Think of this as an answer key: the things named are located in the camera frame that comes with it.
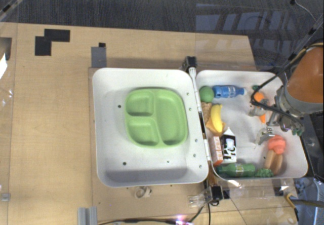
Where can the blue plastic bottle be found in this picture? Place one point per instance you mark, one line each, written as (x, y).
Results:
(227, 91)

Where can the tan waffle biscuit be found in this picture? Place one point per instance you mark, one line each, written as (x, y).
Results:
(206, 111)

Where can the green broccoli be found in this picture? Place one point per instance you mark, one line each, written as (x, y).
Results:
(264, 173)

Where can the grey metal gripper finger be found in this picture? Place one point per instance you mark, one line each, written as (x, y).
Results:
(264, 135)
(258, 111)

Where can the white plastic tray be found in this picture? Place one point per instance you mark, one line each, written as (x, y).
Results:
(111, 130)
(245, 127)

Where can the green ball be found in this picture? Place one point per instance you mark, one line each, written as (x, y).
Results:
(206, 94)

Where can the beige looped band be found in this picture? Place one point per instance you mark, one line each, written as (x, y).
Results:
(143, 192)

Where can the tan sausage pair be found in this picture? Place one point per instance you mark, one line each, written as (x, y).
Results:
(273, 162)

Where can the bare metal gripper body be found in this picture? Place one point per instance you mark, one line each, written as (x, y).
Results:
(283, 117)

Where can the yellow banana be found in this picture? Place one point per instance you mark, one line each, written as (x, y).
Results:
(216, 117)

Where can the salmon pink toy food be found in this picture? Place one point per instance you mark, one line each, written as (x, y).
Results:
(277, 144)

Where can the black and white milk carton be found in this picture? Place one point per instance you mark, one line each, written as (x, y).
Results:
(229, 146)

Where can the thin black and white rod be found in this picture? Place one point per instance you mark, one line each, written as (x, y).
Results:
(196, 92)

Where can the orange juice carton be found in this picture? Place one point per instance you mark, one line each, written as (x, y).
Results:
(217, 149)

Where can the orange carrot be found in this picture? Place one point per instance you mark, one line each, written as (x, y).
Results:
(258, 96)

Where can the green divided plate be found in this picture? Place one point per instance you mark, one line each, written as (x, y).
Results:
(167, 117)

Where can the green plastic bottle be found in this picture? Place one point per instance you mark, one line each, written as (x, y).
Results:
(235, 170)

